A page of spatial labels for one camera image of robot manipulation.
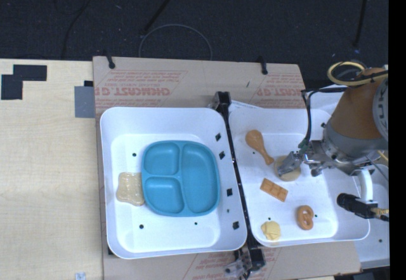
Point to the white plastic tray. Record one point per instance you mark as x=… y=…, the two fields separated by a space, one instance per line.
x=320 y=196
x=127 y=234

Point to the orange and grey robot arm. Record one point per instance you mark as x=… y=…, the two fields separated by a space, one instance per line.
x=355 y=113

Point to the pale yellow toy dumpling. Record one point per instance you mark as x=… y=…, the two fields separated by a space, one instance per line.
x=271 y=230

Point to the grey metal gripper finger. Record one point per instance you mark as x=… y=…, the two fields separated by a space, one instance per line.
x=288 y=165

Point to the black cylinder on white bracket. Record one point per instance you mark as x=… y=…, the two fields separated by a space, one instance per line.
x=356 y=204

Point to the brown cardboard board red print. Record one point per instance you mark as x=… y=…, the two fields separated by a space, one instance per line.
x=190 y=88

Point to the orange rectangular waffle biscuit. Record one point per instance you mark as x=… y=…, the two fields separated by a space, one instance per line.
x=273 y=190

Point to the blue divided plate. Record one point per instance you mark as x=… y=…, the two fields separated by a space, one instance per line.
x=180 y=178

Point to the thin black rod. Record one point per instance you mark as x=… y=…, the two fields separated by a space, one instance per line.
x=238 y=183

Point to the round beige biscuit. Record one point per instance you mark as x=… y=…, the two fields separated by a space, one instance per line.
x=293 y=174

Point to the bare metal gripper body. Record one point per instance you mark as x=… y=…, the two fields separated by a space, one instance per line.
x=330 y=156

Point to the orange toy pretzel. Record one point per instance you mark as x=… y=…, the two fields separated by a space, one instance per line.
x=305 y=217

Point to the beige toy bread slice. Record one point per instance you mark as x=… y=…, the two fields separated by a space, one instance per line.
x=129 y=190

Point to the tan toy chicken drumstick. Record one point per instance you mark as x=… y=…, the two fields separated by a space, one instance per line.
x=255 y=140

